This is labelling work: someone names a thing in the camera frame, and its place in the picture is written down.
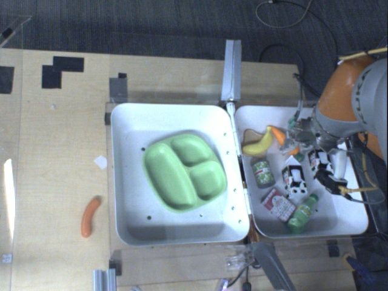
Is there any green can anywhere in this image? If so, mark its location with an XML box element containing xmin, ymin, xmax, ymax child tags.
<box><xmin>250</xmin><ymin>159</ymin><xmax>276</xmax><ymax>189</ymax></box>

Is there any green divided plate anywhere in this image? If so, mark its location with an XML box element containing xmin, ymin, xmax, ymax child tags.
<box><xmin>142</xmin><ymin>133</ymin><xmax>229</xmax><ymax>214</ymax></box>

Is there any cow print milk carton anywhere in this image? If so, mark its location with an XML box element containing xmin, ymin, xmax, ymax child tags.
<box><xmin>281</xmin><ymin>155</ymin><xmax>308</xmax><ymax>200</ymax></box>
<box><xmin>308</xmin><ymin>149</ymin><xmax>333</xmax><ymax>179</ymax></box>

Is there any green plastic bottle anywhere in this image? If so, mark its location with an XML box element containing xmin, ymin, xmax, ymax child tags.
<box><xmin>287</xmin><ymin>193</ymin><xmax>320</xmax><ymax>235</ymax></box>

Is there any orange sausage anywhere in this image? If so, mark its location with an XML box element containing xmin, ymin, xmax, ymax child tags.
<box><xmin>80</xmin><ymin>195</ymin><xmax>102</xmax><ymax>239</ymax></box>

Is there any orange carrot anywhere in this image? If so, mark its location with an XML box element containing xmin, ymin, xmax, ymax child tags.
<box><xmin>270</xmin><ymin>125</ymin><xmax>306</xmax><ymax>163</ymax></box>

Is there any white plastic tray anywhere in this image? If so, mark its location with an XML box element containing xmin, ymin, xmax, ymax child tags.
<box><xmin>110</xmin><ymin>102</ymin><xmax>251</xmax><ymax>247</ymax></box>
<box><xmin>235</xmin><ymin>105</ymin><xmax>370</xmax><ymax>239</ymax></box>

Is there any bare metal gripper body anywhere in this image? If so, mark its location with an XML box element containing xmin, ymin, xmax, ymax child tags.
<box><xmin>286</xmin><ymin>117</ymin><xmax>339</xmax><ymax>153</ymax></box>

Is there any yellow banana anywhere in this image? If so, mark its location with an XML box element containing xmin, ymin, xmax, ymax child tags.
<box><xmin>242</xmin><ymin>125</ymin><xmax>274</xmax><ymax>157</ymax></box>

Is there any brown bread slice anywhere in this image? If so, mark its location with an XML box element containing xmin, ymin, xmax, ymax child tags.
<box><xmin>242</xmin><ymin>128</ymin><xmax>265</xmax><ymax>147</ymax></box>

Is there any red carton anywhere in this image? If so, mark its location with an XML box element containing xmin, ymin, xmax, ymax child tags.
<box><xmin>261</xmin><ymin>187</ymin><xmax>296</xmax><ymax>223</ymax></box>

